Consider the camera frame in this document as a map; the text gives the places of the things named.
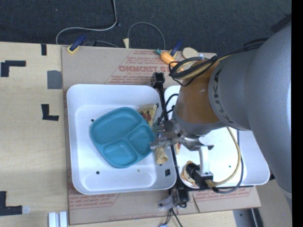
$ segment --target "blue divided plate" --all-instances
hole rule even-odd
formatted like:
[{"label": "blue divided plate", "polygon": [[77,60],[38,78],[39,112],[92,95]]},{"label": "blue divided plate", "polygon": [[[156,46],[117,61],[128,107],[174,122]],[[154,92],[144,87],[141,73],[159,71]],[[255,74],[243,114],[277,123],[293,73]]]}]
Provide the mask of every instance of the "blue divided plate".
[{"label": "blue divided plate", "polygon": [[154,133],[136,110],[121,107],[95,120],[90,136],[108,163],[126,168],[151,153]]}]

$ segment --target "white tray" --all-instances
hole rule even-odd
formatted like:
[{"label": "white tray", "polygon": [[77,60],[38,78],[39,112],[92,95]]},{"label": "white tray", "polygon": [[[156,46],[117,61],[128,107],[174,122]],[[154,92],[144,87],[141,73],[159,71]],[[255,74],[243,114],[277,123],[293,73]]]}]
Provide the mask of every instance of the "white tray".
[{"label": "white tray", "polygon": [[[168,162],[156,164],[154,152],[127,168],[111,166],[93,144],[89,130],[92,120],[127,106],[137,110],[145,104],[159,104],[160,97],[149,86],[78,84],[67,92],[71,151],[71,173],[75,188],[87,195],[163,190],[177,179],[172,153]],[[162,110],[158,108],[155,119]]]},{"label": "white tray", "polygon": [[[165,90],[165,100],[174,93],[179,93],[180,86],[171,86]],[[176,104],[177,96],[173,97],[167,105],[169,110],[172,105]],[[243,180],[241,186],[262,185],[268,182],[270,171],[261,150],[251,131],[237,131],[232,129],[237,138],[239,136],[239,145],[243,158]],[[205,145],[214,145],[209,151],[209,168],[214,174],[214,181],[219,182],[229,177],[236,168],[238,155],[235,144],[226,128],[211,131],[204,137],[200,137],[200,142]],[[185,146],[181,146],[180,152],[176,155],[179,174],[181,174],[184,166],[190,160],[196,164],[200,164],[198,151],[189,151]],[[235,186],[241,176],[241,166],[237,174],[227,183],[220,187]],[[193,184],[183,181],[185,185],[191,188],[197,188]]]}]

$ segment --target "cardboard box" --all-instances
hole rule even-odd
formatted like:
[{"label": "cardboard box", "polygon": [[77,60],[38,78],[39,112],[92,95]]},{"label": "cardboard box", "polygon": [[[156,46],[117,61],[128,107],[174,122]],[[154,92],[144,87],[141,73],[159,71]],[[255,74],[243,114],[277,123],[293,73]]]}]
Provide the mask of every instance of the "cardboard box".
[{"label": "cardboard box", "polygon": [[[83,195],[75,190],[71,181],[66,92],[75,84],[149,85],[154,72],[164,73],[164,88],[167,88],[177,85],[169,77],[168,65],[152,50],[80,47],[71,55],[66,48],[62,47],[62,81],[70,224],[166,216],[167,211],[158,210],[157,201],[166,198],[168,191]],[[207,58],[213,55],[204,53]],[[179,52],[176,60],[182,59]],[[260,207],[255,187],[240,188],[229,194],[190,192],[190,199],[186,208],[178,209],[178,214]]]}]

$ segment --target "light wood surface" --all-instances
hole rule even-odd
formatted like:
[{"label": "light wood surface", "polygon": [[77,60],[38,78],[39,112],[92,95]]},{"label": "light wood surface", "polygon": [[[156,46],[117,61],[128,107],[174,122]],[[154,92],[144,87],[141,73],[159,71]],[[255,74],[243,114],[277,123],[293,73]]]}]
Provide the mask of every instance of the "light wood surface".
[{"label": "light wood surface", "polygon": [[[0,191],[7,191],[7,206],[29,206],[30,213],[0,217],[4,227],[46,227],[49,212],[68,212],[63,91],[47,89],[47,71],[61,71],[59,45],[0,42],[0,62],[26,61],[10,67],[0,78]],[[41,104],[59,121],[42,120]],[[235,227],[232,211],[181,215],[183,226]],[[165,218],[133,219],[77,225],[78,227],[156,227]],[[170,227],[178,226],[174,218]]]}]

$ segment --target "black floor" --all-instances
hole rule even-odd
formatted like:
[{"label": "black floor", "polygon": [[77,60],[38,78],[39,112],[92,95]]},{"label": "black floor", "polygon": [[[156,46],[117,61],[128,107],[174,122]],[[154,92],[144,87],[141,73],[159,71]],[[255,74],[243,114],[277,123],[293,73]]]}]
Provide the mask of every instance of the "black floor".
[{"label": "black floor", "polygon": [[[105,32],[87,32],[123,47],[122,38],[137,22],[158,27],[166,49],[182,47],[200,52],[229,52],[257,38],[269,37],[291,24],[292,0],[115,0],[118,25]],[[67,27],[113,24],[111,0],[0,0],[0,41],[55,44]],[[83,31],[62,33],[59,44],[71,44]],[[138,25],[130,32],[133,48],[163,49],[159,32]]]}]

